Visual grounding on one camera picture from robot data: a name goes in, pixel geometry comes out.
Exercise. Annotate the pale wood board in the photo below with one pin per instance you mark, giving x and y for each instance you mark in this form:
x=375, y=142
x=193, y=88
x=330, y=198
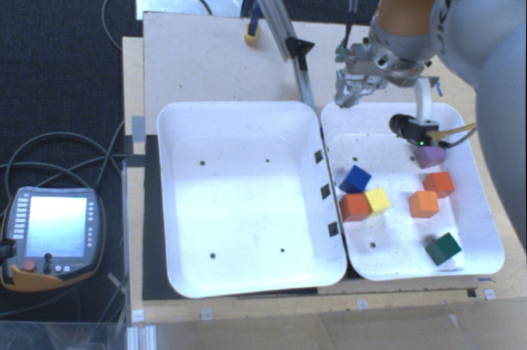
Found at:
x=214, y=60

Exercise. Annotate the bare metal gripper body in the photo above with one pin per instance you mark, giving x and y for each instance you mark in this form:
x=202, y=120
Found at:
x=381, y=62

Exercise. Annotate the orange cube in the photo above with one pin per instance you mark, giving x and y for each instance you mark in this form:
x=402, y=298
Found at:
x=424, y=203

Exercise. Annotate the yellow cube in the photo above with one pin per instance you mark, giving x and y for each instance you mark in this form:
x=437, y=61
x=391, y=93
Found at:
x=378, y=200

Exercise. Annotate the blue cube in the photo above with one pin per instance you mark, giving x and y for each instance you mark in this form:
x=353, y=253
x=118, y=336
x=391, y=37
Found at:
x=355, y=178

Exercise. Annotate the purple cube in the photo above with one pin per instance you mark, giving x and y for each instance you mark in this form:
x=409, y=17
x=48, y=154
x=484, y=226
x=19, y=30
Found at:
x=429, y=157

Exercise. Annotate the red-orange cube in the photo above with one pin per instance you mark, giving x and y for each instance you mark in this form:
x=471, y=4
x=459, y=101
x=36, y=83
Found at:
x=354, y=207
x=439, y=183

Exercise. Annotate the green cube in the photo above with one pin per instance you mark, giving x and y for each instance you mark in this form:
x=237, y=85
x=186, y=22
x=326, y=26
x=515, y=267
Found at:
x=443, y=248

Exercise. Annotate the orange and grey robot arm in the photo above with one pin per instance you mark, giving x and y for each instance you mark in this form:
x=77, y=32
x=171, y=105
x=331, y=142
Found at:
x=473, y=31

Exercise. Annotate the black cylinder on white bracket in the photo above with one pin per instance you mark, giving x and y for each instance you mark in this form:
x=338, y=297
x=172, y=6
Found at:
x=411, y=128

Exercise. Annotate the thin black and white rod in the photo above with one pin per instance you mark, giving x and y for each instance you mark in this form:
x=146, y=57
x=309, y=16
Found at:
x=332, y=183

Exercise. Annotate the white plastic tray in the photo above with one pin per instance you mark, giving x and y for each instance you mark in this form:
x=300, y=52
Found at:
x=391, y=249
x=247, y=208

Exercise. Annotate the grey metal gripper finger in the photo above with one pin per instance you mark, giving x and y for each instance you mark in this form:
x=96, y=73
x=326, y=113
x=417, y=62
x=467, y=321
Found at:
x=343, y=91
x=366, y=88

